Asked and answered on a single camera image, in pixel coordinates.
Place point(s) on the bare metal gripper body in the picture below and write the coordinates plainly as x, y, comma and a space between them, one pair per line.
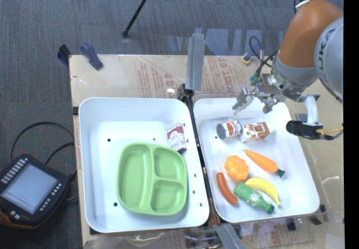
270, 88

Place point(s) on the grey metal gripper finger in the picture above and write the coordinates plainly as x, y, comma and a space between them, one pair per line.
269, 105
243, 100

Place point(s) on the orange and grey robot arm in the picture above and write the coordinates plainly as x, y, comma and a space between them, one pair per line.
305, 32

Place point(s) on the brown and white carton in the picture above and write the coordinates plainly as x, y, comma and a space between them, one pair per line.
256, 131

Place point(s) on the orange and white can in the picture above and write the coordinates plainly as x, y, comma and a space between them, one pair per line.
230, 129

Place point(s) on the orange carrot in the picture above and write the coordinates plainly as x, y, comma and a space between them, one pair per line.
262, 162

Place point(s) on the orange bell pepper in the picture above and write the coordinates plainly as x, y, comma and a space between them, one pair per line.
236, 168

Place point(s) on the red and white carton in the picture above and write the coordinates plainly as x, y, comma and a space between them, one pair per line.
176, 137

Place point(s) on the yellow banana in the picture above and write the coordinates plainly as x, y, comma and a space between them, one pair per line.
266, 186

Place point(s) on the white plastic tray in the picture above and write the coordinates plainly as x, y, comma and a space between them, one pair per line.
103, 158
294, 186

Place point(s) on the orange sausage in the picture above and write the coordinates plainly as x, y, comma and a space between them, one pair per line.
225, 189

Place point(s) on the green bottle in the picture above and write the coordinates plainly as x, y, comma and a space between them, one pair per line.
249, 196

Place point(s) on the brown cardboard board red print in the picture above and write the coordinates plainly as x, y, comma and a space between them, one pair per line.
126, 79

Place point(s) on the green divided plate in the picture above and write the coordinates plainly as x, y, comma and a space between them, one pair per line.
137, 177

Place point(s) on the black cylinder on white bracket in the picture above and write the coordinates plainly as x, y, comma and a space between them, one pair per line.
301, 129

